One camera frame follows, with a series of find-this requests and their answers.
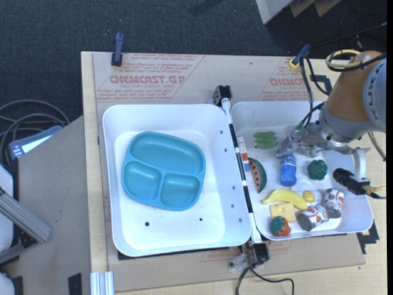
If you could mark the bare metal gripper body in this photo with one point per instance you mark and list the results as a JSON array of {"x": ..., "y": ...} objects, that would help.
[{"x": 322, "y": 138}]

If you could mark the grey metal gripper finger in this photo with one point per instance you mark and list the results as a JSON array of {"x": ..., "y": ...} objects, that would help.
[
  {"x": 315, "y": 151},
  {"x": 287, "y": 146}
]

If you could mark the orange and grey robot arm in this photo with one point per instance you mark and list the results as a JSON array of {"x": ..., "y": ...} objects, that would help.
[{"x": 350, "y": 97}]

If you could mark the green broccoli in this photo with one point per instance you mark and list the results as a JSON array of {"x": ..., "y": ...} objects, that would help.
[{"x": 317, "y": 170}]

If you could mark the green pea pods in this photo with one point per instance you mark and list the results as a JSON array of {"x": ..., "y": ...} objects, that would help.
[{"x": 265, "y": 140}]

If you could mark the blue bottle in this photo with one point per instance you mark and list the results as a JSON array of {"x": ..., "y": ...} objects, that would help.
[{"x": 288, "y": 172}]

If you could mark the watermelon slice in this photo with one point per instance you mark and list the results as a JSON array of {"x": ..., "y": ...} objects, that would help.
[{"x": 259, "y": 177}]

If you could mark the white red blue carton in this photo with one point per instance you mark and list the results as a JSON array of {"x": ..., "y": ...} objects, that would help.
[{"x": 243, "y": 152}]

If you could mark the yellow lemon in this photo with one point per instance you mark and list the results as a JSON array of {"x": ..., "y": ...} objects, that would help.
[{"x": 309, "y": 196}]

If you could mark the yellow banana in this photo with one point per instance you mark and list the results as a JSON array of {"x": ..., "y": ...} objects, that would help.
[{"x": 287, "y": 196}]

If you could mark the white and red can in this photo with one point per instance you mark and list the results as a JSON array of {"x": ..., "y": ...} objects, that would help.
[
  {"x": 334, "y": 202},
  {"x": 313, "y": 217}
]

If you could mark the thin black and white rod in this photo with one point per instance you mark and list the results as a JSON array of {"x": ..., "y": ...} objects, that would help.
[{"x": 245, "y": 189}]

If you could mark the yellow cheese wedge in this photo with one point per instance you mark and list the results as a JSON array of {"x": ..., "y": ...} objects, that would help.
[{"x": 282, "y": 212}]

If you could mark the white plastic tray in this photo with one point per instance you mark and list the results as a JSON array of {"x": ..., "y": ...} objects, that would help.
[
  {"x": 215, "y": 195},
  {"x": 344, "y": 226}
]

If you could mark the red strawberry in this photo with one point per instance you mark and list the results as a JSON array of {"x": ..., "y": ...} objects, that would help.
[{"x": 279, "y": 226}]

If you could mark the brown cardboard board, red print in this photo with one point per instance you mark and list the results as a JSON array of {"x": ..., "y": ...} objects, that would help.
[{"x": 190, "y": 78}]

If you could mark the blue divided plate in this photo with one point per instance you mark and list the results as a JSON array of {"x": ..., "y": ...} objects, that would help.
[{"x": 162, "y": 171}]

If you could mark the black cylinder on white bracket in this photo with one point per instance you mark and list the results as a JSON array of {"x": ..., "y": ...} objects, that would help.
[{"x": 348, "y": 178}]

